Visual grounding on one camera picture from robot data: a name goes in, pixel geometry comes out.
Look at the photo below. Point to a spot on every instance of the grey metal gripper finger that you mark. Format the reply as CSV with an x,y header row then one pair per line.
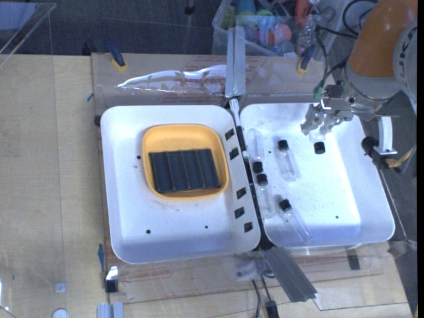
x,y
329,122
310,121

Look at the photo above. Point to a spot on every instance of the white plastic tray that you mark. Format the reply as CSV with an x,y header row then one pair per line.
x,y
334,194
132,217

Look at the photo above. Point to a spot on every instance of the yellow rounded dish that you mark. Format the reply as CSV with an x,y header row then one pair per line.
x,y
182,136

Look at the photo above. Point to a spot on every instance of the black grooved rack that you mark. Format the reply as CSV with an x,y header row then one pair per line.
x,y
183,171

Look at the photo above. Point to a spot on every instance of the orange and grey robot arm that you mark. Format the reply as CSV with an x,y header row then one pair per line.
x,y
374,48

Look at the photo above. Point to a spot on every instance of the clear storage bin of toys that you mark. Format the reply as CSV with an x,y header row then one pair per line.
x,y
265,18

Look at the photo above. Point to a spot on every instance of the clear vial with black cap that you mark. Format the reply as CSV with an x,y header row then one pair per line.
x,y
287,164
262,179
285,205
319,148
257,167

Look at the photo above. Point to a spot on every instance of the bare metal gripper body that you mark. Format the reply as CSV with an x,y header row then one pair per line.
x,y
341,106

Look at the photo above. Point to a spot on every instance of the black cylinder on white bracket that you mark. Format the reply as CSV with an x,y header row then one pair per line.
x,y
377,152

